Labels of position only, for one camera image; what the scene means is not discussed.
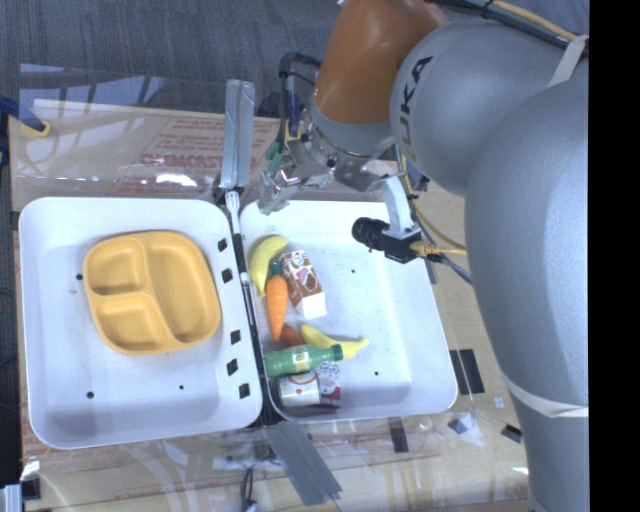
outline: bottle label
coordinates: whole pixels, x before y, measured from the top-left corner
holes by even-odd
[[[311,369],[311,366],[309,364],[309,352],[307,352],[306,350],[300,352],[292,352],[291,356],[293,358],[293,365],[296,367],[296,370],[304,372]]]

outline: white tray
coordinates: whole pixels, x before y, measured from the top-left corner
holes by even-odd
[[[303,422],[431,414],[448,409],[458,387],[440,315],[424,262],[400,264],[356,242],[358,217],[388,222],[383,203],[291,201],[263,215],[256,203],[240,217],[247,261],[265,236],[287,238],[290,249],[305,249],[326,294],[327,316],[307,323],[337,339],[366,337],[369,345],[340,364],[342,407],[281,410]],[[264,299],[252,288],[260,338],[268,340]],[[287,323],[305,320],[289,305]],[[264,342],[263,350],[281,349]]]
[[[97,242],[155,229],[180,232],[203,251],[222,322],[195,347],[128,356],[100,338],[77,276]],[[218,208],[181,199],[42,198],[23,210],[19,231],[29,415],[42,441],[82,448],[242,428],[257,418],[263,397],[230,228]],[[238,369],[229,375],[233,360]]]

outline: yellow plate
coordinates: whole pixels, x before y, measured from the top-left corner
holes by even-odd
[[[207,262],[196,244],[172,231],[117,236],[84,260],[91,314],[100,335],[129,355],[202,343],[222,313]]]

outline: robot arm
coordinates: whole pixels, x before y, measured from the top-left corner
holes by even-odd
[[[559,81],[566,56],[501,23],[448,22],[422,0],[349,0],[303,134],[265,175],[259,203],[275,211],[331,178],[371,190],[380,184],[367,162],[394,144],[465,198],[474,291],[522,427],[536,512],[590,508],[589,62],[580,48]]]

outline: white band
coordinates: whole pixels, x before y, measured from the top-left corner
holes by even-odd
[[[513,396],[515,396],[518,400],[520,400],[523,404],[525,404],[530,409],[533,409],[540,414],[544,414],[549,418],[588,418],[589,417],[589,406],[588,405],[571,405],[571,404],[563,404],[561,402],[554,402],[552,400],[547,400],[546,398],[542,398],[536,395],[525,391],[517,384],[514,384],[504,372],[502,373],[502,378],[507,385],[507,389],[511,392]]]
[[[578,62],[580,61],[582,50],[584,50],[584,45],[586,44],[587,39],[589,39],[588,35],[581,35],[576,37],[567,45],[567,48],[562,55],[562,59],[560,59],[560,63],[551,77],[549,87],[553,87],[554,85],[557,85],[560,82],[565,82],[571,78],[573,70],[576,69]]]

